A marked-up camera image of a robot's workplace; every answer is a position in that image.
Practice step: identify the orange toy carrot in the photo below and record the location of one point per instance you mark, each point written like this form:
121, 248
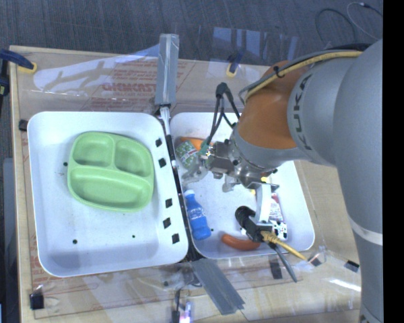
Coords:
196, 142

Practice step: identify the green and white can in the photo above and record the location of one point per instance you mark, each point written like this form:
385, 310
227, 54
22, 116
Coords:
186, 154

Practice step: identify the brown cardboard board red print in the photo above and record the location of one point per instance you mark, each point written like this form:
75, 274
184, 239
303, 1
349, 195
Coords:
121, 86

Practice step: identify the black and white carton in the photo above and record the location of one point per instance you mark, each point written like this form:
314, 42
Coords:
280, 231

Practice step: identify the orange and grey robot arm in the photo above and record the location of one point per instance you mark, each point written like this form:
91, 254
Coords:
326, 113

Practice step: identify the white plastic tray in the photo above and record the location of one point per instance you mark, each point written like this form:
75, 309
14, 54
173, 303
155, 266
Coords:
222, 210
97, 241

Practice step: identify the orange toy sausage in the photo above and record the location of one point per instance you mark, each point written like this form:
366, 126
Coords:
239, 243

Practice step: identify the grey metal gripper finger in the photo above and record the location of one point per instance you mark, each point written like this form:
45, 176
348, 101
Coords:
192, 176
203, 160

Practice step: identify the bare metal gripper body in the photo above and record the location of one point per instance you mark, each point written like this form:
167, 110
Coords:
235, 167

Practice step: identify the green divided plate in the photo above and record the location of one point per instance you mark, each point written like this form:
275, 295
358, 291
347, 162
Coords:
111, 173

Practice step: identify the red and white packet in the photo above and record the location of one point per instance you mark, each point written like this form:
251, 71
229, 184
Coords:
276, 210

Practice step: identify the blue plastic bottle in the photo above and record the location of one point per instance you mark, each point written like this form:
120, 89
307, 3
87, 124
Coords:
197, 217

